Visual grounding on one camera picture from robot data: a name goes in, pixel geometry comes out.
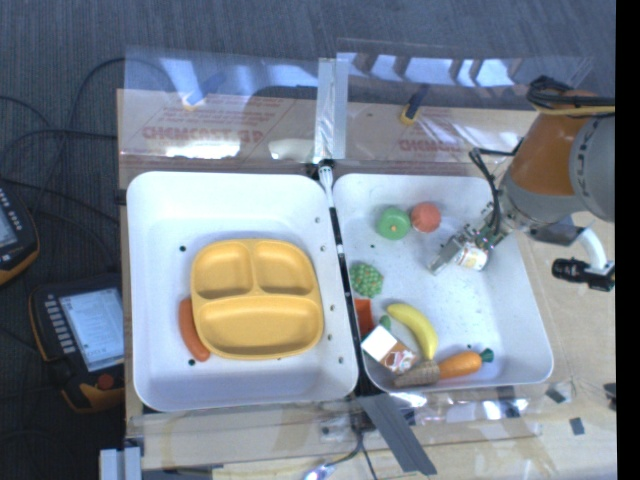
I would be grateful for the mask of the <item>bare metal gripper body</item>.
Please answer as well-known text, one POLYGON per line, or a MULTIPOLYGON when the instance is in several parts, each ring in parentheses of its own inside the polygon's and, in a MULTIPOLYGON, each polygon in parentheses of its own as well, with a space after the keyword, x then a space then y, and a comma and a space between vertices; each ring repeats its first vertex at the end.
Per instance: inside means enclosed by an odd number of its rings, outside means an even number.
POLYGON ((479 220, 464 225, 462 235, 475 247, 495 249, 511 232, 501 211, 487 207, 481 212, 479 220))

